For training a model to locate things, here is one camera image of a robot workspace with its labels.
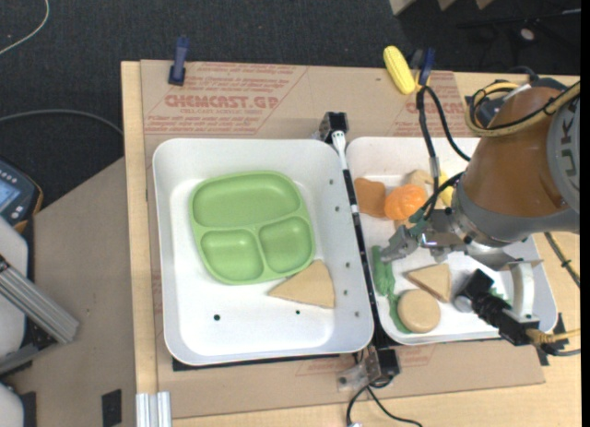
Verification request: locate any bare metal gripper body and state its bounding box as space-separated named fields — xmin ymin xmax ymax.
xmin=417 ymin=207 xmax=523 ymax=272

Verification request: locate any tan triangular sandwich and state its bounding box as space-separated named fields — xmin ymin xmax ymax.
xmin=404 ymin=262 xmax=453 ymax=304

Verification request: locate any green toy vegetable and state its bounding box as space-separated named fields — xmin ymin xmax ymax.
xmin=371 ymin=244 xmax=414 ymax=336

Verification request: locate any yellow toy food piece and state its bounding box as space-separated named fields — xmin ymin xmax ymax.
xmin=435 ymin=171 xmax=457 ymax=208

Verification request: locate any orange toy pumpkin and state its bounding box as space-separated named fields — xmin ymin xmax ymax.
xmin=383 ymin=184 xmax=428 ymax=222

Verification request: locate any flat orange toy piece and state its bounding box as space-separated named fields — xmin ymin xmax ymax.
xmin=353 ymin=177 xmax=388 ymax=219

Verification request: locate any round tan biscuit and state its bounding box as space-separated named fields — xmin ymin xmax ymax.
xmin=395 ymin=289 xmax=443 ymax=335

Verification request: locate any beige toy food piece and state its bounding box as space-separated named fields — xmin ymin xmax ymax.
xmin=405 ymin=169 xmax=437 ymax=187

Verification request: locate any thin black and white rod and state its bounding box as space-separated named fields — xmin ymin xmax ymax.
xmin=331 ymin=132 xmax=384 ymax=348

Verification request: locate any white plastic tray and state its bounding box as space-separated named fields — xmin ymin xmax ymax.
xmin=151 ymin=137 xmax=375 ymax=366
xmin=344 ymin=136 xmax=559 ymax=347

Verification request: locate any tan triangular bread slice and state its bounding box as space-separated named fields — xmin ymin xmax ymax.
xmin=266 ymin=258 xmax=336 ymax=310

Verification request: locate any green divided plate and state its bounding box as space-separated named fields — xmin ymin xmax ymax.
xmin=187 ymin=170 xmax=318 ymax=286

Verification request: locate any yellow toy corn cob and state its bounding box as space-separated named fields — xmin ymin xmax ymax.
xmin=383 ymin=45 xmax=419 ymax=96

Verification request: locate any brown cardboard board red print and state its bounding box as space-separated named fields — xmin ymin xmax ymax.
xmin=139 ymin=59 xmax=548 ymax=420

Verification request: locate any black cylinder on white bracket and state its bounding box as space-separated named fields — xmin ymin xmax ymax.
xmin=454 ymin=258 xmax=545 ymax=347

